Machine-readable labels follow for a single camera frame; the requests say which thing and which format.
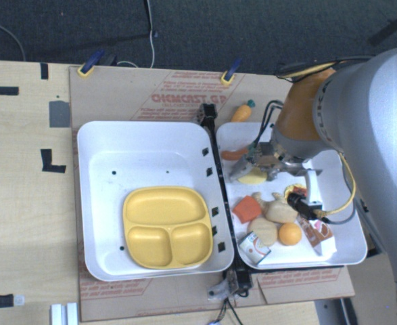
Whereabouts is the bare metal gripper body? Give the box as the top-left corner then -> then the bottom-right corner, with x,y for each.
248,142 -> 308,179

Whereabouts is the orange sausage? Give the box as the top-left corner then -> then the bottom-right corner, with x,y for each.
220,148 -> 250,162

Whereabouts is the thin black rod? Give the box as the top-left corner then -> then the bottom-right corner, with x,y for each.
205,115 -> 243,274

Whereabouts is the yellow and red packet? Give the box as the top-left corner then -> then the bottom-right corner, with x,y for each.
283,184 -> 308,200

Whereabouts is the beige toy chicken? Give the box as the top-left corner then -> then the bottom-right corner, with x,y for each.
251,191 -> 300,224

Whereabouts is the orange-red cube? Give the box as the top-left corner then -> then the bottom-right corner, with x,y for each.
232,195 -> 263,224

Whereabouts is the orange carrot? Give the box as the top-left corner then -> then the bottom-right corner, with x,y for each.
230,99 -> 256,123

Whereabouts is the beige bread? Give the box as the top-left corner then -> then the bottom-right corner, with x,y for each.
247,217 -> 279,248

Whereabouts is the orange ball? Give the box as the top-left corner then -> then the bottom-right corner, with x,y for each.
278,222 -> 303,246

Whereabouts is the white can orange label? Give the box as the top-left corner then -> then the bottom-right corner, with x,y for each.
239,232 -> 272,259

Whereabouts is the brown and white packet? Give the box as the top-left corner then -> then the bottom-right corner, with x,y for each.
297,214 -> 337,257

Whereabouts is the yellow divided plate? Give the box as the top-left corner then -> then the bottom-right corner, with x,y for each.
122,185 -> 214,270

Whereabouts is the white plastic tray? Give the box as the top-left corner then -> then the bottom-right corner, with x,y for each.
215,121 -> 369,271
76,120 -> 236,282

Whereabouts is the brown cardboard board red print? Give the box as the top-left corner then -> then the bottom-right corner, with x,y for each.
68,65 -> 356,323

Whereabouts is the black cylinder on white bracket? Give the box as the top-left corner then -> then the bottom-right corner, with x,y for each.
285,162 -> 325,220

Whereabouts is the black block with thin wires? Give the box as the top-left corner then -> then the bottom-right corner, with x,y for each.
197,102 -> 218,127
230,267 -> 254,291

